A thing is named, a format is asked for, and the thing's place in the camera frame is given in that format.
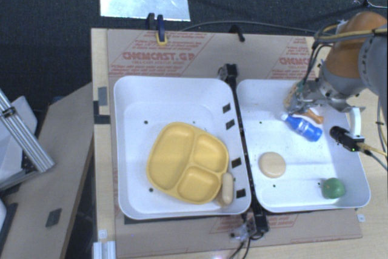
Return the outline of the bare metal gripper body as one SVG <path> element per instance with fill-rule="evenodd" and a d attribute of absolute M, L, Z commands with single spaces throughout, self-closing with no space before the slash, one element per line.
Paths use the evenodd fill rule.
<path fill-rule="evenodd" d="M 331 106 L 339 112 L 348 112 L 348 97 L 335 90 L 325 81 L 307 81 L 298 94 L 299 107 L 306 103 L 309 107 Z"/>

